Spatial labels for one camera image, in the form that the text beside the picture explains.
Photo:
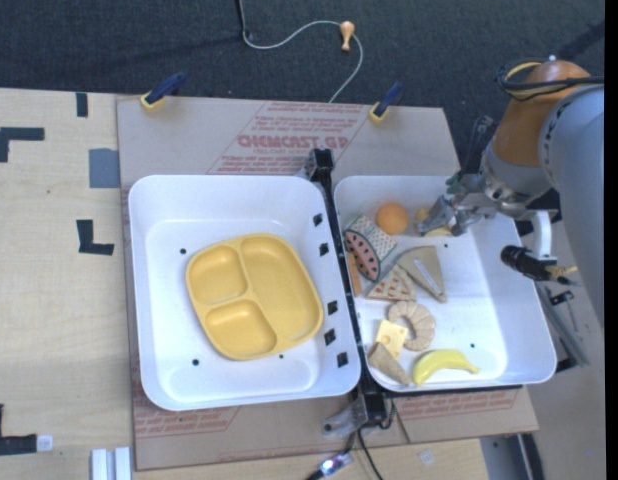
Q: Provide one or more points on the tan checkered waffle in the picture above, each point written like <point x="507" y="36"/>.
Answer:
<point x="381" y="240"/>

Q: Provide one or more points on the orange toy orange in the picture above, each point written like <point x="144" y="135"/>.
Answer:
<point x="391" y="218"/>

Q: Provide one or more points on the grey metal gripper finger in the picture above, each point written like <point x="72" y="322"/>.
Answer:
<point x="436" y="217"/>
<point x="463" y="221"/>

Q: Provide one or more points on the yellow divided plate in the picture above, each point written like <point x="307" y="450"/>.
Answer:
<point x="269" y="278"/>

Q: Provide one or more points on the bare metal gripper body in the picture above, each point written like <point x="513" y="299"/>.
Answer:
<point x="489" y="199"/>

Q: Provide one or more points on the thin black rod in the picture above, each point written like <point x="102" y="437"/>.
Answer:
<point x="345" y="268"/>

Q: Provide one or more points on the red watermelon slice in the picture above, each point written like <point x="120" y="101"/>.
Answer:
<point x="361" y="257"/>

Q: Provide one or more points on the white plastic tray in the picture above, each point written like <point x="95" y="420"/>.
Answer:
<point x="489" y="318"/>
<point x="169" y="288"/>

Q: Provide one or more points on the brown cardboard board red print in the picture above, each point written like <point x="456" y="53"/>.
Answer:
<point x="199" y="138"/>

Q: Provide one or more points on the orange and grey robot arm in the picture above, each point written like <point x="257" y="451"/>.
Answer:
<point x="574" y="158"/>

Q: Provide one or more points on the tan croissant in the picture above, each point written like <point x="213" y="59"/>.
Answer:
<point x="423" y="324"/>

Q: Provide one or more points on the yellow cheese slice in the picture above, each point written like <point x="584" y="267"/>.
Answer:
<point x="391" y="337"/>

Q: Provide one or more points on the tan toy drumstick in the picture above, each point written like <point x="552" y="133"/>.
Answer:
<point x="346" y="30"/>

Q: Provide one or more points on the yellow banana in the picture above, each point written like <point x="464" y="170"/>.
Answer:
<point x="441" y="362"/>

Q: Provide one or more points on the pale yellow flat toy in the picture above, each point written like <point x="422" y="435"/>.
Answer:
<point x="438" y="232"/>

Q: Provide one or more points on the pizza slice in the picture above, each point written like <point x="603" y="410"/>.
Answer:
<point x="395" y="287"/>

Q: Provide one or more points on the small tan bread wedge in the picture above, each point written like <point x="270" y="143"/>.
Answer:
<point x="388" y="364"/>

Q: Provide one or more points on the black cylinder on white bracket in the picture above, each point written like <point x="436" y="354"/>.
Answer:
<point x="526" y="262"/>

